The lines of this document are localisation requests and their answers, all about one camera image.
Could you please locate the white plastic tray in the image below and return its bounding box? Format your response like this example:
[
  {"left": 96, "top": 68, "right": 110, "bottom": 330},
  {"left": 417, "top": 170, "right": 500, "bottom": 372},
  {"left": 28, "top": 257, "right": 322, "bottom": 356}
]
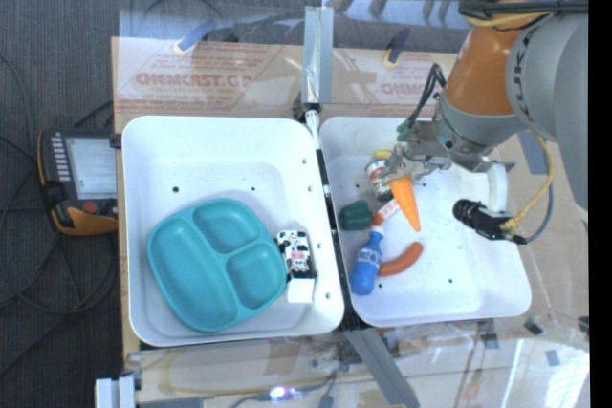
[
  {"left": 317, "top": 116, "right": 534, "bottom": 330},
  {"left": 120, "top": 115, "right": 346, "bottom": 348}
]

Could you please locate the teal divided plate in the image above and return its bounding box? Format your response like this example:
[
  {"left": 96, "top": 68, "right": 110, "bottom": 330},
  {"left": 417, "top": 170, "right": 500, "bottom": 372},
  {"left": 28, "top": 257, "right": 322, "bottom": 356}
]
[{"left": 145, "top": 197, "right": 289, "bottom": 334}]

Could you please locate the orange carrot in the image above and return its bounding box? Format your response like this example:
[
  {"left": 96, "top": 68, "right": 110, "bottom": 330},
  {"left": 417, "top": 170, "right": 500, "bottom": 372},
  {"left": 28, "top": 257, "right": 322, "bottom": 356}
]
[{"left": 388, "top": 173, "right": 423, "bottom": 233}]

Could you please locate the black cylinder on white bracket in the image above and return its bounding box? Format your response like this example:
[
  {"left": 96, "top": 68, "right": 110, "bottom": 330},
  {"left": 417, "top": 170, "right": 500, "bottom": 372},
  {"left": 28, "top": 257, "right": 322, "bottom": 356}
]
[{"left": 451, "top": 160, "right": 516, "bottom": 242}]

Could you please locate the brown cardboard board red print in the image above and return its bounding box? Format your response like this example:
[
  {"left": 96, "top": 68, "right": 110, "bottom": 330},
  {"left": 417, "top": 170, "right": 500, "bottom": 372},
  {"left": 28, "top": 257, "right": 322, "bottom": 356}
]
[{"left": 110, "top": 35, "right": 590, "bottom": 403}]

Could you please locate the orange and white bottle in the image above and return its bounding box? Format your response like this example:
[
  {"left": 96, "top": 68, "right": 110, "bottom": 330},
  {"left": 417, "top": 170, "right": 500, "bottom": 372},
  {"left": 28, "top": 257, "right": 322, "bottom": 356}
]
[{"left": 372, "top": 198, "right": 401, "bottom": 227}]

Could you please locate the white carton with black spots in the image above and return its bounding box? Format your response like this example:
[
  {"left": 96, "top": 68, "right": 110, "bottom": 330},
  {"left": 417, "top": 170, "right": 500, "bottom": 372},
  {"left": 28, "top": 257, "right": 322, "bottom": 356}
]
[{"left": 274, "top": 229, "right": 319, "bottom": 305}]

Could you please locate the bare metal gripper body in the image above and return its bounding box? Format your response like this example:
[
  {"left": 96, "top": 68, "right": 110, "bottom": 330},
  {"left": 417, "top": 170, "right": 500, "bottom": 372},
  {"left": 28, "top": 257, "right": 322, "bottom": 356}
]
[{"left": 403, "top": 118, "right": 480, "bottom": 172}]

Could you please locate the green bell pepper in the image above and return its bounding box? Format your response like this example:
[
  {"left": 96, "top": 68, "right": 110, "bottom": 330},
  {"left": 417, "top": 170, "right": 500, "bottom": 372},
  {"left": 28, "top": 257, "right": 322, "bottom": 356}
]
[{"left": 339, "top": 199, "right": 375, "bottom": 232}]

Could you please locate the small red and white can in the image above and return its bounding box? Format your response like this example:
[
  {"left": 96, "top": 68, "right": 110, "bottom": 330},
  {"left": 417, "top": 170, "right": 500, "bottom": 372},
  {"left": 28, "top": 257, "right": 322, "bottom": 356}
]
[{"left": 364, "top": 159, "right": 396, "bottom": 203}]

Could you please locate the blue bottle with white cap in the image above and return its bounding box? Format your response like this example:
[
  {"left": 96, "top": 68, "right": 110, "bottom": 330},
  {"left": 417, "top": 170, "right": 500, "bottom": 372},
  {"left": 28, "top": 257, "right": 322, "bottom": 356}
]
[{"left": 348, "top": 225, "right": 385, "bottom": 297}]

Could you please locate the orange sausage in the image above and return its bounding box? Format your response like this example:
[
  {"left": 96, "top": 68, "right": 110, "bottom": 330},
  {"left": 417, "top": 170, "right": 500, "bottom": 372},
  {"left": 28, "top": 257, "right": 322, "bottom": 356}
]
[{"left": 377, "top": 241, "right": 425, "bottom": 278}]

